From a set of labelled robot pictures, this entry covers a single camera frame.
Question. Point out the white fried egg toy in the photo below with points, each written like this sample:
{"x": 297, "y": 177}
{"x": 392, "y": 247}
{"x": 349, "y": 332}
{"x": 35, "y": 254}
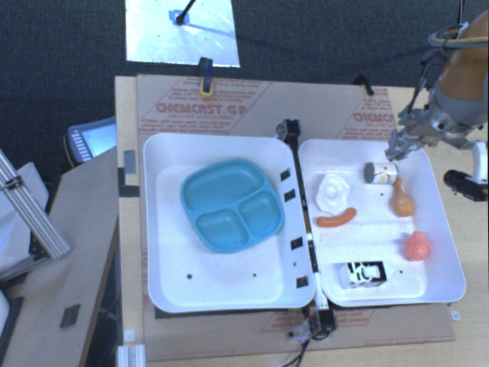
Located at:
{"x": 332, "y": 193}

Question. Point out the thin black and white rod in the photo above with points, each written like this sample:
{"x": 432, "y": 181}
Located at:
{"x": 303, "y": 201}

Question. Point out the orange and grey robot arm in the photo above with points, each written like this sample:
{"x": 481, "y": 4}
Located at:
{"x": 464, "y": 67}

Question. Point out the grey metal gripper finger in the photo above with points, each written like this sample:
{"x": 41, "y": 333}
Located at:
{"x": 407, "y": 152}
{"x": 393, "y": 147}

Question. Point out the blue divided plate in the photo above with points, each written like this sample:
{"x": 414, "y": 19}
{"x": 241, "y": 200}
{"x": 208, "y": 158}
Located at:
{"x": 229, "y": 201}

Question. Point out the black cylinder on white bracket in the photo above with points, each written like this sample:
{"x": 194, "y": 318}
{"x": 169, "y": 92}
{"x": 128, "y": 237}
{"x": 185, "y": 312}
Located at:
{"x": 468, "y": 184}

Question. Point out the brown cardboard board red print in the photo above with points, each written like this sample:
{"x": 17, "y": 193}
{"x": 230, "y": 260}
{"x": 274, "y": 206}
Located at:
{"x": 237, "y": 101}

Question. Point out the small white can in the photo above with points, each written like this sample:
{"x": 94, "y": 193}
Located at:
{"x": 384, "y": 173}

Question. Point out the orange sausage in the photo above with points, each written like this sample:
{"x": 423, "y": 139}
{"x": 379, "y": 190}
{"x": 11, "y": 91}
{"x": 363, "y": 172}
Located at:
{"x": 336, "y": 219}

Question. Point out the white plastic tray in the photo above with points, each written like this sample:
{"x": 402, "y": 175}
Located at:
{"x": 229, "y": 281}
{"x": 366, "y": 243}

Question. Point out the brown chicken drumstick toy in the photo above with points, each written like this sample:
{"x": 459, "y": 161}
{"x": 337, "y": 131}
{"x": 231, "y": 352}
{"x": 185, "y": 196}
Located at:
{"x": 403, "y": 205}

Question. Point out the black and white carton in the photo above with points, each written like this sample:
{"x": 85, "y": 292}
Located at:
{"x": 363, "y": 275}

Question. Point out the orange lumpy toy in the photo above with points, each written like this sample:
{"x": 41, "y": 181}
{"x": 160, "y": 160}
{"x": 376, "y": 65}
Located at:
{"x": 417, "y": 247}

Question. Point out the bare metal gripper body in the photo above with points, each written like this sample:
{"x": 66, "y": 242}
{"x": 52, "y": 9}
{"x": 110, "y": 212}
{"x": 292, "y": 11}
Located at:
{"x": 424, "y": 130}

